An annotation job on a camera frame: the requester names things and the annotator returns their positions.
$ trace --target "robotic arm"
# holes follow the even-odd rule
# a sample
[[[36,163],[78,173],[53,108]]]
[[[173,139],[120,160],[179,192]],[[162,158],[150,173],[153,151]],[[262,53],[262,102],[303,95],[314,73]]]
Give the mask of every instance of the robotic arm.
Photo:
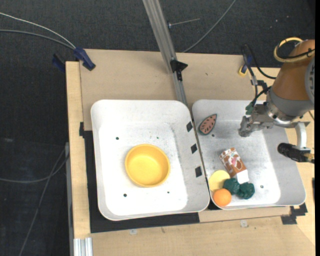
[[[287,57],[279,57],[278,49],[289,41],[298,41],[293,51]],[[314,155],[306,148],[306,125],[309,123],[296,121],[306,112],[315,109],[315,40],[302,41],[293,37],[283,40],[275,49],[274,57],[282,65],[273,86],[265,92],[266,101],[255,104],[249,116],[243,116],[238,133],[248,137],[252,132],[273,125],[284,128],[295,128],[297,145],[281,143],[278,152],[297,162],[313,162]]]

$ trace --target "wooden table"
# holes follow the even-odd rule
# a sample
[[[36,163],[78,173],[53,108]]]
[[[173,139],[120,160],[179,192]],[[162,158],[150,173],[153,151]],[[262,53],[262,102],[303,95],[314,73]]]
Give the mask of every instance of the wooden table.
[[[86,131],[91,130],[91,104],[99,99],[174,100],[175,92],[172,77],[166,73],[159,52],[86,51],[96,64],[91,73],[79,62],[66,63],[72,238],[92,238],[94,256],[315,255],[312,188],[315,168],[310,163],[297,163],[306,190],[308,210],[305,216],[297,217],[297,224],[282,223],[280,216],[291,214],[287,206],[204,210],[199,213],[200,223],[140,228],[134,235],[129,230],[91,233],[85,143],[79,135],[81,122],[84,122]],[[177,57],[189,64],[182,72],[189,107],[199,99],[253,98],[249,77],[238,75],[243,63],[241,56],[178,53]],[[273,76],[279,72],[278,68],[264,70]],[[272,85],[272,80],[260,76],[257,70],[255,74]],[[307,113],[303,120],[311,122],[307,127],[307,146],[314,150],[313,116]],[[287,135],[291,144],[297,143],[294,129],[288,129]],[[241,225],[243,220],[247,227]]]

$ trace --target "yellow plate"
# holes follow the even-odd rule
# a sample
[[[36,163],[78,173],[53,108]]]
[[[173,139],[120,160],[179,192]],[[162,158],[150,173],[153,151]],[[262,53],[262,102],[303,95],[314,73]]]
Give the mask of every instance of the yellow plate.
[[[209,178],[209,188],[212,192],[222,189],[226,180],[230,179],[230,175],[225,170],[216,170]]]
[[[151,188],[166,181],[170,173],[170,162],[160,148],[140,144],[126,155],[125,170],[135,184]]]

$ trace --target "orange fruit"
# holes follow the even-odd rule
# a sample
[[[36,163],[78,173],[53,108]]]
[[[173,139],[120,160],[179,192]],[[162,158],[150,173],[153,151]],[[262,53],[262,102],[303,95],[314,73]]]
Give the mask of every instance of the orange fruit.
[[[217,206],[223,207],[230,204],[232,195],[226,188],[220,188],[213,193],[212,199]]]

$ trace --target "white tray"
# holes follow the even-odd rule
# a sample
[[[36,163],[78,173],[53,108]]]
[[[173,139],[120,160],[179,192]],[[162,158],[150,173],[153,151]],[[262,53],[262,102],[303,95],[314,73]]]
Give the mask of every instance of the white tray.
[[[285,129],[274,126],[254,131],[249,137],[238,134],[248,104],[247,100],[202,99],[192,106],[207,178],[216,170],[225,170],[219,155],[234,147],[255,187],[252,198],[232,196],[231,203],[222,209],[301,205],[306,199],[306,192],[296,162],[277,151],[280,143],[288,143]],[[198,130],[200,123],[213,114],[217,114],[213,130],[208,135],[201,135]]]
[[[188,108],[175,100],[99,100],[91,108],[97,199],[113,221],[200,212],[210,194]],[[139,187],[125,158],[139,144],[152,144],[169,158],[168,179]]]

